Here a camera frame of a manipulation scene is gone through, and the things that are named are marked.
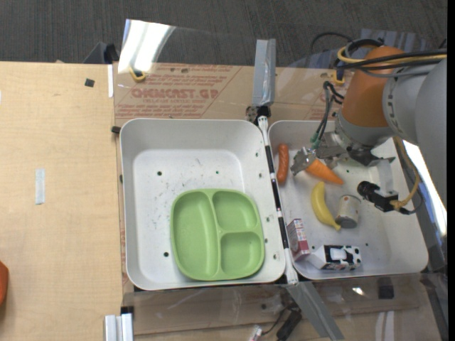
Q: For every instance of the orange sausage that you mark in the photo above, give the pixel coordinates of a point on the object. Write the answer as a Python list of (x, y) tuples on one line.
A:
[(283, 163)]

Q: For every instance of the yellow banana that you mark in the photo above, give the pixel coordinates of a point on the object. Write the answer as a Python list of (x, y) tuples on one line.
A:
[(320, 204)]

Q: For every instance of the small white can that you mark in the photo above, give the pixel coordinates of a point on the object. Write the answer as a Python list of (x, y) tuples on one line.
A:
[(349, 210)]

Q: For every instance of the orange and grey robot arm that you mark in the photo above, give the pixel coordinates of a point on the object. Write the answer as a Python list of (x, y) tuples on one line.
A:
[(398, 94)]

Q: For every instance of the black and white milk carton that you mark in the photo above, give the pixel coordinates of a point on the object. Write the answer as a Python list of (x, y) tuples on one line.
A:
[(341, 258)]

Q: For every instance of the black cylinder on white bracket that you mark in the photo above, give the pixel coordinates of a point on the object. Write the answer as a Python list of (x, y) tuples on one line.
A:
[(373, 192)]

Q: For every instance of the brown cardboard board red print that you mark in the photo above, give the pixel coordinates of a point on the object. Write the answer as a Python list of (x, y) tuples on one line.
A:
[(185, 94)]

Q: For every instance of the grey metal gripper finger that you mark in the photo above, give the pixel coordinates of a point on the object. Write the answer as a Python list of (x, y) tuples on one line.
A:
[(302, 160), (333, 162)]

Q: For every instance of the orange carrot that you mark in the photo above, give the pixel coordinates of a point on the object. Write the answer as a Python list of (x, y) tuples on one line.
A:
[(325, 172)]

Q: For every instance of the small red carton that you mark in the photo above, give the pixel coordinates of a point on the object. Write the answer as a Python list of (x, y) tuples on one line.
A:
[(298, 238)]

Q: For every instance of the green divided plate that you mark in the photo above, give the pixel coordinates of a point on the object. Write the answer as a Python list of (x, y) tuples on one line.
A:
[(193, 236)]

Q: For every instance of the white plastic tray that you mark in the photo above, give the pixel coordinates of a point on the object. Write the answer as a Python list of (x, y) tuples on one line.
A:
[(384, 240), (156, 204)]

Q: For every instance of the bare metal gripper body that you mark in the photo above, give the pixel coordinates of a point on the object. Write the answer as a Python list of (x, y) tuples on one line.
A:
[(355, 152)]

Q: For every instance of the thin black and white rod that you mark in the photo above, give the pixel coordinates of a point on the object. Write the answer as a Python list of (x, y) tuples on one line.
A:
[(273, 176)]

